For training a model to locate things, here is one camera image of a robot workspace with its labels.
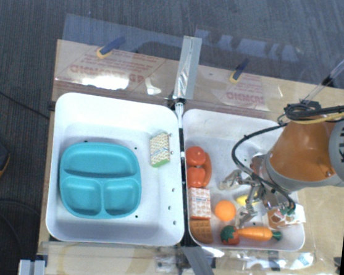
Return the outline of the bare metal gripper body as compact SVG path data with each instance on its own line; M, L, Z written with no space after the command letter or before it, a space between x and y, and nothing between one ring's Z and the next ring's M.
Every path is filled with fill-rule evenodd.
M269 154L260 154L252 158L251 171L245 180L251 186L245 206L253 208L253 203L259 201L268 210L278 208L281 212L289 213L290 191L278 185L271 177L269 159Z

